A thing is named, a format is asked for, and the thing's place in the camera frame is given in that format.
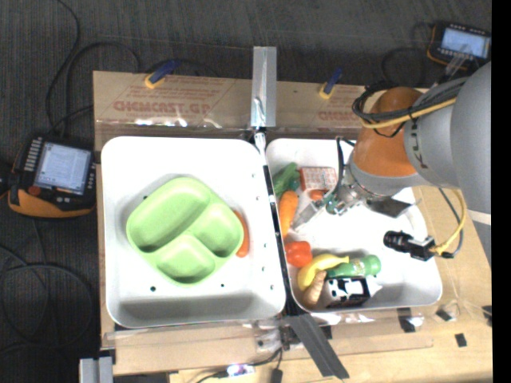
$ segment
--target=dark gray carpet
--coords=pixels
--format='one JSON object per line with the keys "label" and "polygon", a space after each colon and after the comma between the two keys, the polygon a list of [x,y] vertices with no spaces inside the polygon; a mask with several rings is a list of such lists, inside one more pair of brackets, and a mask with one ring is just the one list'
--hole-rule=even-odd
{"label": "dark gray carpet", "polygon": [[[443,19],[492,29],[492,0],[62,1],[80,23],[78,48],[121,43],[137,54],[140,66],[119,45],[84,52],[69,88],[65,73],[57,81],[50,97],[53,120],[66,109],[93,103],[93,69],[146,71],[178,57],[195,64],[180,73],[250,78],[255,45],[277,47],[281,81],[323,82],[342,66],[345,84],[365,85],[387,75],[426,87],[442,73],[425,58],[426,23]],[[73,16],[55,0],[0,0],[0,14],[0,158],[12,163],[27,135],[50,127],[46,94],[77,31]],[[68,134],[92,140],[91,113],[73,118]],[[89,324],[88,295],[71,275],[41,272],[45,290],[29,271],[7,273],[1,290],[0,381],[77,381],[77,359],[97,354],[99,342],[96,216],[34,225],[13,213],[4,198],[0,218],[2,246],[28,263],[71,270],[90,289],[95,305]],[[0,265],[5,270],[19,263],[0,252]],[[47,297],[53,312],[44,311]],[[27,340],[40,347],[17,346]]]}

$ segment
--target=white plastic tray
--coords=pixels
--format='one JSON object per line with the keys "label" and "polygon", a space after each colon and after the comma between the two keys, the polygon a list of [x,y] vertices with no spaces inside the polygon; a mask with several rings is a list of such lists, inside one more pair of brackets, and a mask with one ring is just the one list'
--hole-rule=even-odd
{"label": "white plastic tray", "polygon": [[[106,305],[127,328],[256,320],[285,302],[275,231],[259,153],[229,139],[118,137],[101,153],[105,218]],[[233,256],[210,278],[179,287],[132,248],[126,221],[145,195],[177,176],[193,176],[240,211],[248,256]]]}
{"label": "white plastic tray", "polygon": [[[345,160],[348,160],[351,151],[352,147],[343,143]],[[290,162],[296,162],[299,168],[330,167],[335,168],[336,171],[339,170],[335,140],[273,140],[267,146],[267,159],[272,175]],[[298,212],[300,212],[311,200],[301,190],[298,192]],[[411,188],[401,191],[395,198],[407,203],[415,203]],[[374,213],[362,205],[354,207],[342,216],[324,212],[302,227],[299,233],[290,230],[288,237],[308,241],[314,255],[321,252],[331,252],[340,256],[374,254],[382,262],[382,269],[375,278],[382,289],[362,306],[330,310],[324,306],[324,302],[320,301],[314,312],[342,313],[359,309],[380,310],[403,306],[428,306],[442,296],[442,280],[434,259],[423,262],[412,259],[408,254],[385,247],[383,236],[389,230],[404,231],[417,239],[424,239],[427,236],[426,224],[416,206],[397,219]],[[295,282],[298,270],[288,266],[288,271],[292,292],[299,304],[302,292]]]}

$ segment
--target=yellow cable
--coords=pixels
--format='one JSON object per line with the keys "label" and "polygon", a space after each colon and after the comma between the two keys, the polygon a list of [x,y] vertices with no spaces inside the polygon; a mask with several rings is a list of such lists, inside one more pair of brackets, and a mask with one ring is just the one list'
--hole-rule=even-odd
{"label": "yellow cable", "polygon": [[444,252],[445,250],[447,250],[447,248],[449,248],[450,244],[459,236],[461,229],[465,225],[466,205],[465,205],[465,202],[463,201],[463,196],[461,195],[459,190],[453,190],[453,193],[456,195],[456,197],[458,198],[458,201],[461,205],[461,218],[460,218],[460,222],[459,222],[458,226],[456,227],[456,230],[454,230],[454,233],[446,241],[444,241],[443,243],[438,244],[434,247],[431,247],[431,250],[434,251],[435,253],[437,253],[438,255],[441,255],[442,252]]}
{"label": "yellow cable", "polygon": [[427,113],[434,112],[440,108],[445,108],[446,106],[449,106],[449,105],[453,104],[454,102],[456,102],[456,98],[449,99],[447,101],[442,102],[441,104],[437,104],[437,105],[430,106],[428,108],[421,109],[420,111],[416,111],[414,113],[411,113],[410,115],[401,116],[396,119],[386,120],[385,122],[379,122],[379,123],[375,123],[375,124],[365,122],[365,120],[363,118],[360,118],[360,120],[361,120],[362,126],[364,128],[370,128],[370,129],[386,128],[387,126],[391,126],[393,124],[399,124],[401,122],[406,122],[407,120],[409,120],[411,118],[426,115]]}

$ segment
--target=blue clamp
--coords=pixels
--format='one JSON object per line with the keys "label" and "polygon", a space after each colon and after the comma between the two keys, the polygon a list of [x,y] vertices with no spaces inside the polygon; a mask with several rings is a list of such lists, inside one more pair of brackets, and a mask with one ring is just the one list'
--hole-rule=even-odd
{"label": "blue clamp", "polygon": [[331,78],[321,85],[321,89],[319,90],[319,95],[324,99],[329,99],[334,92],[334,86],[339,82],[341,77],[343,76],[343,69],[337,68]]}
{"label": "blue clamp", "polygon": [[147,86],[150,89],[155,89],[158,85],[163,83],[165,75],[173,73],[174,70],[180,65],[181,61],[179,60],[170,60],[168,62],[165,62],[154,73],[149,74],[145,78],[145,86]]}

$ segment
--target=green divided plate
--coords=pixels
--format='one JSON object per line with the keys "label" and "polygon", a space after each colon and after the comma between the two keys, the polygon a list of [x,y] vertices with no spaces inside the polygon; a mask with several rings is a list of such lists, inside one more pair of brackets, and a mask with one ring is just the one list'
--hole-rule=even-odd
{"label": "green divided plate", "polygon": [[217,272],[241,246],[244,229],[232,209],[192,177],[170,180],[128,217],[135,249],[168,279],[193,286]]}

